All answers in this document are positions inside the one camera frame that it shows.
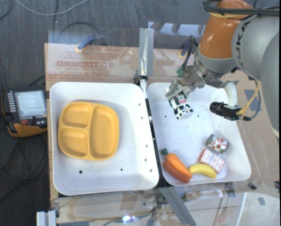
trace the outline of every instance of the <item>yellow plate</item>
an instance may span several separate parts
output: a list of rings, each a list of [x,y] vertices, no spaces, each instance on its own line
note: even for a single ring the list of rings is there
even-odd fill
[[[117,151],[119,120],[106,105],[71,102],[61,112],[58,146],[71,157],[85,160],[107,160]]]

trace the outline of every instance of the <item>can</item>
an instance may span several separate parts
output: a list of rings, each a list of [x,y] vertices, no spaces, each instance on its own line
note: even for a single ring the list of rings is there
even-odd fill
[[[215,136],[214,134],[211,134],[206,141],[206,146],[215,152],[222,154],[227,149],[228,142]]]

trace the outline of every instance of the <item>toy carrot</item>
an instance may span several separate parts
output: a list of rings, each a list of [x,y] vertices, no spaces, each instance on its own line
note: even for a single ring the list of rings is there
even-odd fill
[[[174,168],[172,166],[172,164],[170,164],[168,161],[165,161],[163,163],[163,168],[170,174],[172,175],[174,178],[182,181],[182,182],[185,182],[185,183],[188,183],[189,180],[190,180],[190,177],[185,175],[184,173],[181,173],[179,172],[176,168]]]
[[[164,148],[161,153],[166,156],[167,161],[178,171],[181,173],[189,176],[192,178],[192,175],[190,171],[187,169],[187,167],[181,162],[181,160],[178,158],[178,156],[174,153],[168,153],[167,149]]]

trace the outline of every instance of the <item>toy banana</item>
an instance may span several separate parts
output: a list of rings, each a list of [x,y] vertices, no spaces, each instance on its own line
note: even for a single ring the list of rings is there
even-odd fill
[[[188,168],[191,174],[196,174],[196,173],[201,173],[204,174],[210,178],[216,178],[217,173],[216,171],[209,165],[203,164],[203,163],[198,163],[190,166]]]

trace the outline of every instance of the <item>pink box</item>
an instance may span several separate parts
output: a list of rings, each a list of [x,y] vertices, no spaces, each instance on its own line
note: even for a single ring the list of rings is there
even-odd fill
[[[209,149],[204,149],[199,162],[211,166],[217,173],[219,173],[224,165],[224,160],[211,152]]]

